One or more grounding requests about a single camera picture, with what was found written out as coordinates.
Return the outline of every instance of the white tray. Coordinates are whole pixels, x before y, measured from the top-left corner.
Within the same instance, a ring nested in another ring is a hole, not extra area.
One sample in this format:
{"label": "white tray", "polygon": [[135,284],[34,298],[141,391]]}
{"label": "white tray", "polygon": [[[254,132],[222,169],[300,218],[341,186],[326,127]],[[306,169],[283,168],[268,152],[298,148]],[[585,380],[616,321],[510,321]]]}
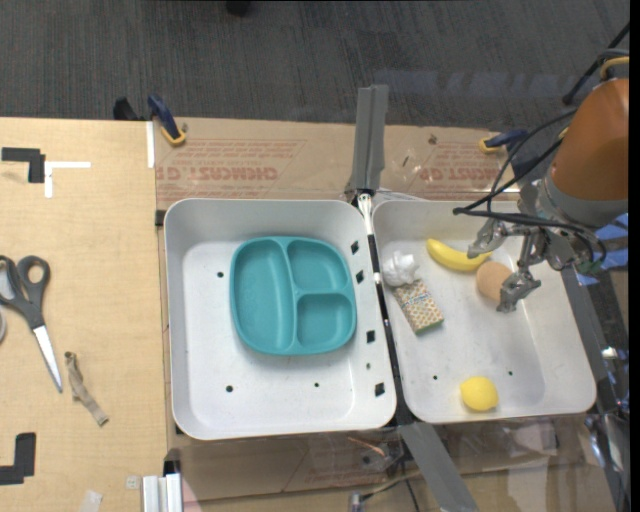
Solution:
{"label": "white tray", "polygon": [[[274,235],[324,240],[346,259],[357,326],[342,348],[265,355],[236,334],[231,258],[246,240]],[[359,249],[352,254],[354,242]],[[165,244],[172,406],[186,434],[219,440],[366,430],[390,421],[396,395],[367,235],[355,208],[340,201],[186,199],[167,211]]]}
{"label": "white tray", "polygon": [[[388,201],[374,210],[380,261],[395,250],[414,254],[420,264],[417,276],[445,318],[416,336],[385,287],[407,405],[430,423],[587,410],[595,401],[595,382],[559,272],[546,262],[532,266],[542,286],[505,314],[479,294],[474,272],[443,268],[427,253],[427,238],[463,251],[475,240],[484,219],[451,213],[465,204]],[[516,211],[514,203],[493,206]],[[491,258],[514,269],[521,245],[521,237],[509,238]],[[495,410],[471,412],[462,403],[459,384],[474,375],[496,384],[500,403]]]}

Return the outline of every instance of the scissor blade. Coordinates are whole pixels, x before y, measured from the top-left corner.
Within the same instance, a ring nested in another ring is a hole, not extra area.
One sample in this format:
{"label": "scissor blade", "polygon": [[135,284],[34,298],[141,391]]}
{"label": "scissor blade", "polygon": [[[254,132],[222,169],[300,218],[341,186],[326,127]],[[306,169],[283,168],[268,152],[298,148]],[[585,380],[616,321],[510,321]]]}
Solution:
{"label": "scissor blade", "polygon": [[53,347],[51,346],[51,340],[49,339],[47,328],[44,325],[36,327],[33,330],[33,333],[36,335],[40,352],[42,352],[42,357],[44,357],[44,361],[47,363],[47,368],[51,374],[51,378],[53,379],[56,388],[58,388],[58,391],[62,393],[62,379],[60,378],[58,364],[56,363],[56,356],[53,353]]}

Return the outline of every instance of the yellow banana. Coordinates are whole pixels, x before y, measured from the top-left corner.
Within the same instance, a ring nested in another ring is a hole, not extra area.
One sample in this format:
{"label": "yellow banana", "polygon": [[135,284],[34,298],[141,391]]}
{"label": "yellow banana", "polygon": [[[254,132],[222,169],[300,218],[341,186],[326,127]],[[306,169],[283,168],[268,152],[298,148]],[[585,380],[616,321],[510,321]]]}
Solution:
{"label": "yellow banana", "polygon": [[429,238],[427,240],[427,251],[429,251],[431,257],[441,265],[463,272],[477,269],[489,256],[491,256],[490,252],[486,252],[475,258],[469,258],[467,257],[466,252],[453,249],[447,244],[433,238]]}

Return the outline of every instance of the yellow ball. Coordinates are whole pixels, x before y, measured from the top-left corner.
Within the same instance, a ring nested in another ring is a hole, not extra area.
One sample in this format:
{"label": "yellow ball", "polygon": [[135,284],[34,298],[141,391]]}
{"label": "yellow ball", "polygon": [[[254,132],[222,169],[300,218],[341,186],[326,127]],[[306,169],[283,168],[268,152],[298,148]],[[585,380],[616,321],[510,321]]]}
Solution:
{"label": "yellow ball", "polygon": [[474,411],[488,411],[498,405],[498,390],[487,377],[471,377],[460,384],[462,401]]}

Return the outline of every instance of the tape piece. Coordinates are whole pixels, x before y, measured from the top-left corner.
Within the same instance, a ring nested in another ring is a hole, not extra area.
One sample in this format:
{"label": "tape piece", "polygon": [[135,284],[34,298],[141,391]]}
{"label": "tape piece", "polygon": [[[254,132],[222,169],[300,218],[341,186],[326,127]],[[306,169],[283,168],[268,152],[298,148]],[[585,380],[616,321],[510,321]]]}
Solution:
{"label": "tape piece", "polygon": [[87,491],[84,493],[84,499],[78,509],[78,512],[98,512],[102,503],[102,494],[95,491]]}
{"label": "tape piece", "polygon": [[0,466],[0,485],[16,485],[24,483],[22,467]]}
{"label": "tape piece", "polygon": [[76,354],[73,352],[65,352],[64,357],[67,371],[69,372],[69,384],[71,384],[73,398],[82,402],[82,405],[89,410],[96,420],[96,423],[101,427],[109,421],[109,416],[105,414],[84,386],[84,378],[78,368],[78,358]]}
{"label": "tape piece", "polygon": [[126,489],[138,490],[140,489],[141,478],[138,475],[129,475],[124,483]]}
{"label": "tape piece", "polygon": [[90,169],[91,162],[44,162],[44,197],[53,197],[54,169]]}
{"label": "tape piece", "polygon": [[164,217],[167,210],[156,210],[156,226],[164,226]]}
{"label": "tape piece", "polygon": [[20,466],[24,476],[33,476],[36,471],[36,435],[25,432],[16,436],[16,451],[13,465]]}
{"label": "tape piece", "polygon": [[156,165],[156,143],[153,131],[153,121],[147,121],[147,167],[153,169]]}
{"label": "tape piece", "polygon": [[29,162],[29,183],[44,182],[45,155],[39,149],[31,148],[2,148],[4,162]]}

